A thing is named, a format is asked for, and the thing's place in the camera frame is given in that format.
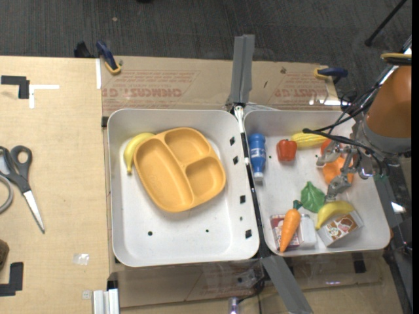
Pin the grey carton with printed picture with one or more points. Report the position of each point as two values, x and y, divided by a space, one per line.
340 229

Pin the green lettuce leaf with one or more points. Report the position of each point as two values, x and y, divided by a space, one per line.
312 196

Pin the blue bottle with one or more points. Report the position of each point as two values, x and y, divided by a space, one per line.
257 152

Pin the orange divided plate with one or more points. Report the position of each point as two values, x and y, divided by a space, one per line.
178 172

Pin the white plastic bottle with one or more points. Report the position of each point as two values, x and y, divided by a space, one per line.
308 232

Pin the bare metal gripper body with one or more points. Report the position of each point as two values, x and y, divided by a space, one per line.
364 166

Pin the yellow corn cob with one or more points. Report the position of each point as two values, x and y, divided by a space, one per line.
309 140

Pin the red bell pepper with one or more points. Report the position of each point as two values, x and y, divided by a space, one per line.
286 150

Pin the brown cardboard board red print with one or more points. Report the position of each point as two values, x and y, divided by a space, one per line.
183 87

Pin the yellow banana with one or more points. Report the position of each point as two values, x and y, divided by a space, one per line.
131 149
332 210

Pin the orange carrot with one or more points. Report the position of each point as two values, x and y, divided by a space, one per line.
289 227

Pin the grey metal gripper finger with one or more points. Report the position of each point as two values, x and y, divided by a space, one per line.
339 184
328 154

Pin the orange toy fruit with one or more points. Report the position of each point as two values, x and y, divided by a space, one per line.
332 172

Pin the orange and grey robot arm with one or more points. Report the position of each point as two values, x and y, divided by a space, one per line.
391 103

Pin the red and white carton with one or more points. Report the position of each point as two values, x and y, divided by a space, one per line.
276 227

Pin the white plastic tray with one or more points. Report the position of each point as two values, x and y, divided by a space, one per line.
183 237
294 182

